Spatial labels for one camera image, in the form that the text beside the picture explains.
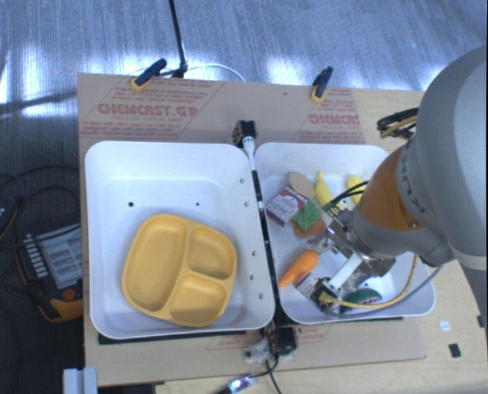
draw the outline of yellow banana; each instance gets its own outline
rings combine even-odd
[[[360,176],[357,175],[352,175],[350,176],[347,181],[346,181],[346,187],[347,188],[352,188],[353,186],[356,186],[357,184],[361,184],[362,179]],[[364,190],[366,186],[360,186],[359,188],[356,188],[356,191],[361,191]],[[361,194],[355,194],[352,196],[353,202],[355,204],[359,203],[359,200],[361,199]]]
[[[320,204],[320,207],[324,207],[327,203],[332,201],[334,197],[328,188],[328,184],[325,182],[325,174],[323,172],[317,172],[317,182],[315,183],[315,198]],[[343,209],[341,204],[337,205],[338,208]]]

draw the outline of white tray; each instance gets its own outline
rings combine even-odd
[[[85,156],[89,222],[90,317],[113,339],[257,329],[274,297],[246,155],[230,144],[104,141]],[[181,215],[226,235],[237,275],[222,317],[186,328],[143,314],[122,292],[127,252],[144,220]]]
[[[263,200],[267,204],[288,185],[288,173],[300,172],[315,183],[318,171],[325,173],[325,180],[334,195],[346,190],[350,175],[358,175],[363,180],[371,177],[375,169],[387,157],[378,147],[347,144],[293,144],[266,143],[256,150],[256,168],[259,175]],[[345,204],[352,208],[352,202]],[[273,251],[275,274],[281,278],[291,263],[305,249],[306,240],[297,239],[291,224],[281,227],[268,218],[268,231]],[[384,277],[374,277],[366,281],[368,287],[378,291],[382,301],[393,299],[404,287],[412,266],[412,253],[400,255],[396,264]],[[341,254],[323,253],[319,265],[312,271],[317,277],[333,275],[346,258]],[[428,270],[423,263],[417,269],[410,291],[428,278]],[[336,320],[360,319],[353,314],[364,313],[366,309],[356,309],[344,318],[336,318],[322,313],[302,295],[294,285],[279,289],[280,303],[286,314],[303,324],[327,323]],[[431,283],[421,288],[403,303],[383,311],[365,316],[371,318],[392,318],[427,314],[434,307],[435,294]]]

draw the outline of yellow plate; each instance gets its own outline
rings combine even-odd
[[[221,232],[191,219],[157,214],[137,232],[122,289],[138,310],[186,327],[222,316],[237,271],[237,251]]]

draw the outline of gray carpet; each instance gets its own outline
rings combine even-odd
[[[332,66],[334,87],[424,90],[487,38],[487,0],[175,3],[189,79],[310,85]],[[76,165],[76,74],[136,74],[161,57],[178,67],[167,0],[0,0],[0,173]],[[25,179],[29,193],[78,184],[59,167]],[[59,189],[21,219],[75,206]],[[47,323],[22,286],[0,248],[0,393],[62,392],[62,370],[83,365],[81,321]]]

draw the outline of toy carrot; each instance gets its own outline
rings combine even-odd
[[[285,287],[290,283],[307,275],[319,263],[319,254],[315,251],[305,250],[293,262],[284,276],[279,280],[279,287]]]

